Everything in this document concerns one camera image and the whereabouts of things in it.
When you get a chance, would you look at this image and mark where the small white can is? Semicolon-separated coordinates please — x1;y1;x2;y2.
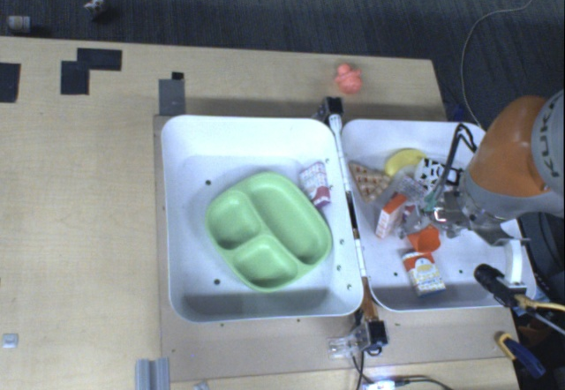
6;15;32;33

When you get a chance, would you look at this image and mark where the black block with thin wires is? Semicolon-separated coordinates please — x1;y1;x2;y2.
365;319;390;348
323;96;345;118

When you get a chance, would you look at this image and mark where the pink toy figure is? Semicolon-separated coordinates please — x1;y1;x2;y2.
333;63;365;95

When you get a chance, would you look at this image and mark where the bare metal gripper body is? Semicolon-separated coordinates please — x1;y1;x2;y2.
430;192;480;239

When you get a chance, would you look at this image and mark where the red and white carton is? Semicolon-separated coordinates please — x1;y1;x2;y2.
298;161;333;209

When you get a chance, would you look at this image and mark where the thin black and white rod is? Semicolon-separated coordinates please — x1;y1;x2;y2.
328;113;368;292

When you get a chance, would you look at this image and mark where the green divided plate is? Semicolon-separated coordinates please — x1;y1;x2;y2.
204;171;334;293

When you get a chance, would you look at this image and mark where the black and white carton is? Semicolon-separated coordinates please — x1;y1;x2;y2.
414;156;463;194

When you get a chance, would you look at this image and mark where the yellow banana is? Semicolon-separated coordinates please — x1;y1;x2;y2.
383;147;427;178

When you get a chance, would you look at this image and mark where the white plastic tray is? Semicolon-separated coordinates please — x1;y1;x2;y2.
342;118;539;312
160;114;365;324

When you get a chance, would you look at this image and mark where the black cylinder on white bracket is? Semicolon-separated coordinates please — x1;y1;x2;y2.
473;237;538;309

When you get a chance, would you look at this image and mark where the orange cube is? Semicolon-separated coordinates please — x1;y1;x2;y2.
406;224;443;254

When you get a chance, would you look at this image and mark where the clear plastic bottle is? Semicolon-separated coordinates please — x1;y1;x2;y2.
388;176;430;205

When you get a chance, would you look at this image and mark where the toy pizza slice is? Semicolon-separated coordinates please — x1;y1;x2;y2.
348;161;392;204

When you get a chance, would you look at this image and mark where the orange white and yellow carton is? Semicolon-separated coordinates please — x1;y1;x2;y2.
401;248;448;298

